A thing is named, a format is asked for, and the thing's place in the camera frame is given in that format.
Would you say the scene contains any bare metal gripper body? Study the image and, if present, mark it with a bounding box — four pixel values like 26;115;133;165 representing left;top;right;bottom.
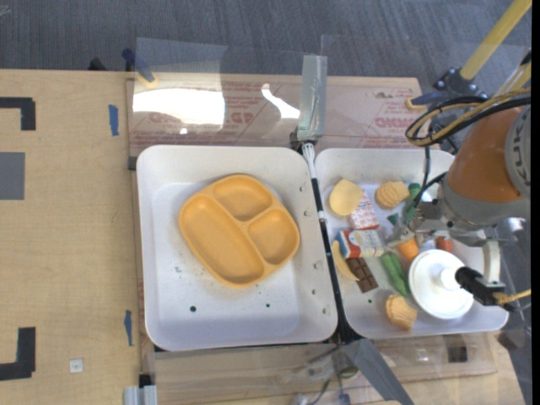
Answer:
409;199;467;245

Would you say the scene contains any orange carrot with green top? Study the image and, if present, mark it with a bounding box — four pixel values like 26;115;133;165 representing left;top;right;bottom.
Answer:
386;213;420;263

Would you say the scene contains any green bottle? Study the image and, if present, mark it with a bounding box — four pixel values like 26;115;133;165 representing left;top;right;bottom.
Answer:
402;182;424;224

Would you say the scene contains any green pea pod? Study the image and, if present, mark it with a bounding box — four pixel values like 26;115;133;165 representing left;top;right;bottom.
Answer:
379;251;412;298

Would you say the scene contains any yellow ridged biscuit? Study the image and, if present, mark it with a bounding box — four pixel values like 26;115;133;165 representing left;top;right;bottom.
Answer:
375;180;411;210

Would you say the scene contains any red and white carton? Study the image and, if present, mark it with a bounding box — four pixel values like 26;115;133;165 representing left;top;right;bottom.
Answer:
347;192;381;231

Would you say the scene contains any brown chocolate bar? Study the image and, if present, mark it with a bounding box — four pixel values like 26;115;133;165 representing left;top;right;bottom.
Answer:
345;256;380;294

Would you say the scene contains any pale yellow potato chip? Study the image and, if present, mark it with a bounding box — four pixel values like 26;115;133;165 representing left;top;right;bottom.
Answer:
328;178;365;217
331;240;360;282

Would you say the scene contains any white plastic tray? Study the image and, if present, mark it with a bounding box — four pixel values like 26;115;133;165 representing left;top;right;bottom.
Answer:
135;144;339;352
314;148;510;340

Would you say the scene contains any orange divided plate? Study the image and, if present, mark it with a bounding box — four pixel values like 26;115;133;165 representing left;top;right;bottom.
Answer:
177;173;301;290

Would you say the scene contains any brown cardboard board red print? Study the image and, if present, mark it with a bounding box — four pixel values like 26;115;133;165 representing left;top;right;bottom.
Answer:
126;73;507;392

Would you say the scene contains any black cylinder on white bracket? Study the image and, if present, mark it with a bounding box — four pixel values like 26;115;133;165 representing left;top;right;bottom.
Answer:
454;240;507;307

